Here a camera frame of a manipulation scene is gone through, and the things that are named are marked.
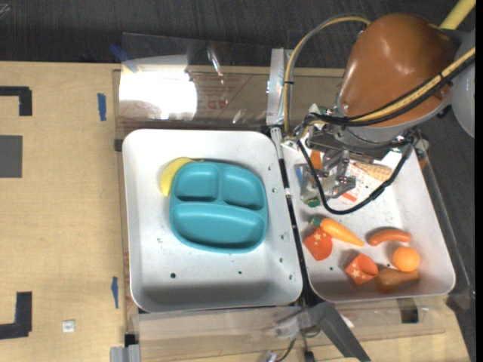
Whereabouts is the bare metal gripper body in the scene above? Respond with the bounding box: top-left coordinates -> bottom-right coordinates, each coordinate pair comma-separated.
306,124 -> 390,162

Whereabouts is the white and orange packet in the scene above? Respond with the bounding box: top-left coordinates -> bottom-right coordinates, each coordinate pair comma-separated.
338,163 -> 375,204

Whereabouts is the tan waffle cone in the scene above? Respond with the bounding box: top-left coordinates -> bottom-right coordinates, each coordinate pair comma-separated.
354,161 -> 394,183

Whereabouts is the orange carrot with green top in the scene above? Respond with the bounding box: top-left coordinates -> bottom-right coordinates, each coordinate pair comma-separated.
309,216 -> 366,248

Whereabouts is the orange sausage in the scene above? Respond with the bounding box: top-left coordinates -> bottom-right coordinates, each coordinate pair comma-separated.
368,228 -> 412,247

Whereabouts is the white plastic tray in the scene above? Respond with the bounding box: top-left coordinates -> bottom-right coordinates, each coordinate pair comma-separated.
281,140 -> 457,304
121,127 -> 304,314

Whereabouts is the blue divided plate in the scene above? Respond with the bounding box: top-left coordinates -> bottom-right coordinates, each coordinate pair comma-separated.
168,161 -> 269,255

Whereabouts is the orange ball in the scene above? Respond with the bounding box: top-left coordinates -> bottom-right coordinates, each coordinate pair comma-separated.
391,246 -> 421,273

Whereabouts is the brown bread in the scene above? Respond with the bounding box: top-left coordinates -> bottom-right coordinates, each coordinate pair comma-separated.
374,267 -> 421,294

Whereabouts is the yellow banana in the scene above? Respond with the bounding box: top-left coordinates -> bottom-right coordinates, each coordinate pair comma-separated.
159,156 -> 198,198

